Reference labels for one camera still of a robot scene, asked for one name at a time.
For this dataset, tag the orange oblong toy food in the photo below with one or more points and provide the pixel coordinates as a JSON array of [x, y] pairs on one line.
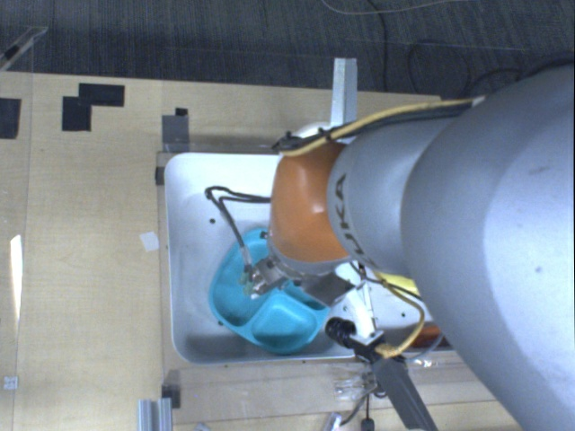
[[429, 334]]

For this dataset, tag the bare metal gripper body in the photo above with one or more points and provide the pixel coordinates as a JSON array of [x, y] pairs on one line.
[[269, 276]]

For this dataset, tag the yellow flat packet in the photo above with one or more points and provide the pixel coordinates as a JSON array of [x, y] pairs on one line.
[[400, 283]]

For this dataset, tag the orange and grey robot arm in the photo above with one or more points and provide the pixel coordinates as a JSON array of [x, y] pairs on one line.
[[449, 222]]

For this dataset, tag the blue divided plate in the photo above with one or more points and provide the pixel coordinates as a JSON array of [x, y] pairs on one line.
[[278, 326]]

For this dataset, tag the black cylinder on white bracket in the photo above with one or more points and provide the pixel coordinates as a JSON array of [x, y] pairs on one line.
[[365, 342]]

